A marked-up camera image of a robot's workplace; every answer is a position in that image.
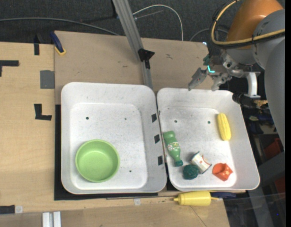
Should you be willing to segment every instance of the green bottle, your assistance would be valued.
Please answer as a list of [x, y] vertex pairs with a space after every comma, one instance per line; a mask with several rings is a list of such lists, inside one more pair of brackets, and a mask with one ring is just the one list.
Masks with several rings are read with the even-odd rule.
[[182, 166], [183, 161], [180, 158], [181, 148], [180, 144], [177, 142], [175, 133], [173, 131], [164, 132], [163, 139], [170, 156], [175, 160], [175, 166]]

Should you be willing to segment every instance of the cable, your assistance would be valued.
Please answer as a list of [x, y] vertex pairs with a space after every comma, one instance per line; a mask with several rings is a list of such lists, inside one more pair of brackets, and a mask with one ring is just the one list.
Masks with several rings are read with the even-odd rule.
[[218, 20], [229, 7], [231, 7], [233, 4], [235, 4], [238, 1], [241, 1], [241, 0], [230, 0], [225, 5], [223, 5], [219, 10], [217, 10], [216, 13], [214, 14], [213, 23], [211, 25], [211, 41], [215, 46], [219, 48], [238, 48], [238, 47], [242, 47], [246, 45], [256, 44], [258, 42], [268, 41], [268, 40], [275, 39], [275, 38], [285, 35], [285, 29], [280, 29], [271, 33], [254, 36], [252, 38], [243, 39], [243, 40], [226, 41], [226, 42], [215, 40], [214, 30], [215, 30]]
[[140, 9], [139, 11], [134, 12], [133, 15], [136, 15], [136, 14], [138, 14], [138, 13], [144, 11], [144, 10], [150, 9], [152, 7], [165, 7], [165, 8], [168, 8], [168, 9], [172, 10], [177, 15], [177, 17], [179, 18], [179, 21], [180, 21], [180, 26], [181, 26], [181, 40], [183, 41], [183, 26], [182, 26], [181, 18], [179, 16], [179, 14], [174, 9], [172, 9], [171, 7], [163, 5], [163, 4], [155, 4], [155, 5], [151, 5], [151, 6], [148, 6], [146, 8]]
[[[198, 31], [197, 33], [195, 33], [191, 38], [190, 38], [190, 40], [189, 41], [192, 41], [198, 34], [200, 34], [200, 33], [203, 33], [203, 32], [205, 32], [205, 31], [209, 31], [210, 29], [209, 28], [205, 28], [205, 29], [203, 29], [203, 30], [200, 30], [200, 31]], [[228, 31], [226, 31], [226, 30], [223, 30], [223, 29], [216, 29], [217, 31], [220, 31], [220, 32], [224, 32], [224, 33], [228, 33]]]
[[18, 21], [18, 20], [53, 20], [53, 21], [61, 21], [61, 22], [67, 22], [67, 23], [73, 23], [73, 24], [77, 24], [77, 25], [83, 25], [83, 26], [87, 26], [87, 27], [91, 27], [91, 28], [95, 28], [98, 30], [102, 30], [105, 31], [107, 33], [110, 33], [112, 35], [119, 35], [113, 31], [101, 28], [101, 27], [97, 27], [94, 25], [89, 25], [89, 24], [85, 24], [85, 23], [81, 23], [81, 22], [76, 22], [73, 20], [68, 20], [68, 19], [61, 19], [61, 18], [51, 18], [51, 17], [17, 17], [17, 18], [4, 18], [4, 19], [0, 19], [0, 22], [8, 22], [8, 21]]

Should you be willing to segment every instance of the green plate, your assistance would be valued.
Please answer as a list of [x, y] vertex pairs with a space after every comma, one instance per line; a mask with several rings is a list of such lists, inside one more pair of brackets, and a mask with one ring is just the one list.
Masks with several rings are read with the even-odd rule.
[[104, 140], [89, 140], [76, 153], [78, 172], [91, 182], [104, 182], [118, 171], [120, 158], [116, 148]]

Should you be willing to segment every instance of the black clip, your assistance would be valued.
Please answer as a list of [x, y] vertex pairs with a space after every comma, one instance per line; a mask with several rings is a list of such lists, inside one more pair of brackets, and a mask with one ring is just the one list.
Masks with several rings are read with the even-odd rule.
[[150, 58], [155, 54], [152, 51], [147, 51], [144, 49], [138, 50], [139, 58], [141, 61], [145, 61], [145, 68], [150, 69]]

